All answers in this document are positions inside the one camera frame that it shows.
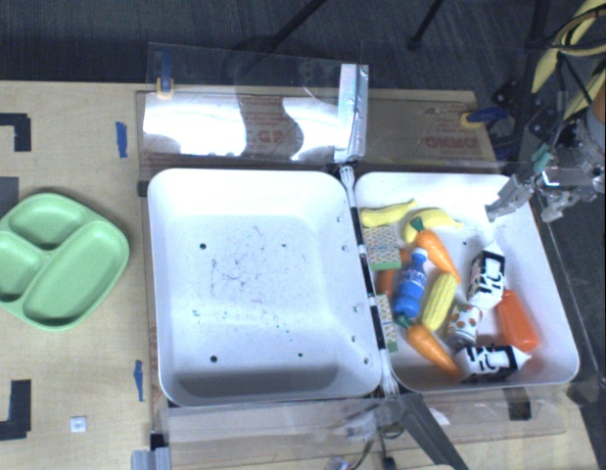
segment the plastic bottle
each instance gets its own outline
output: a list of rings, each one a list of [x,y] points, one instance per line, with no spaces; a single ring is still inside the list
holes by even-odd
[[[404,315],[406,318],[418,316],[420,300],[427,285],[427,273],[424,271],[424,262],[427,257],[428,254],[424,249],[414,249],[411,254],[411,265],[400,274],[394,299],[396,316]]]
[[[511,289],[503,291],[502,300],[496,306],[496,311],[507,344],[525,353],[539,345],[536,330],[515,291]]]

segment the toy banana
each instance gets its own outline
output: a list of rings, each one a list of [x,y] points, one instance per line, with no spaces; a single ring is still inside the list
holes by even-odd
[[[419,217],[425,228],[435,228],[436,226],[452,226],[454,228],[463,228],[463,223],[455,221],[446,211],[438,208],[425,209],[416,213],[413,218],[407,222],[404,227],[402,238],[407,244],[411,244],[418,234],[418,230],[411,224],[413,219]]]
[[[380,209],[362,209],[359,213],[361,225],[366,228],[374,228],[399,222],[409,211],[417,206],[418,204],[415,200],[410,200],[404,204],[395,204]]]

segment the black floor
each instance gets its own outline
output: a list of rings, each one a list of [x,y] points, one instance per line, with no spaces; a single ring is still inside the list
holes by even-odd
[[[230,49],[274,35],[309,1],[0,0],[0,79],[142,82],[149,42]],[[410,52],[407,38],[433,1],[328,0],[276,52],[366,63],[371,87],[472,90],[481,107],[491,106],[496,89],[523,77],[536,0],[446,0]],[[547,34],[583,1],[542,0]],[[539,96],[553,103],[553,92],[550,82]],[[512,130],[509,120],[496,125],[492,142]],[[558,284],[583,358],[581,386],[571,395],[606,468],[604,196],[566,210],[551,227],[554,255],[566,268]]]

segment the red object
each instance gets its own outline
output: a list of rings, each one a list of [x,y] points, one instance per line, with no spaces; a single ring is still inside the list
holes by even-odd
[[[528,353],[539,345],[539,337],[515,291],[505,289],[496,305],[502,334],[507,345]]]

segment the wooden surface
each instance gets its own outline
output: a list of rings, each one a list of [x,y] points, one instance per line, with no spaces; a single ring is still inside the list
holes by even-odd
[[[13,129],[0,127],[0,176],[20,178],[20,199],[54,191],[80,201],[115,223],[131,247],[128,266],[112,292],[70,331],[41,331],[0,308],[0,421],[7,417],[11,380],[32,381],[32,429],[26,439],[0,442],[0,469],[129,468],[131,452],[148,447],[150,376],[144,374],[145,401],[140,402],[132,375],[135,360],[142,360],[146,372],[150,366],[142,210],[136,194],[135,94],[144,87],[0,81],[0,112],[27,113],[32,119],[30,153],[14,153]],[[442,100],[451,99],[443,94]],[[118,154],[117,121],[127,127],[126,159]],[[597,468],[579,410],[565,396],[560,401],[563,433],[459,444],[457,449],[472,469]],[[70,432],[73,416],[87,416],[85,433]],[[431,465],[419,448],[397,449],[395,456],[398,468]],[[380,469],[379,461],[372,453],[360,468]],[[324,458],[246,468],[306,470],[326,464]]]

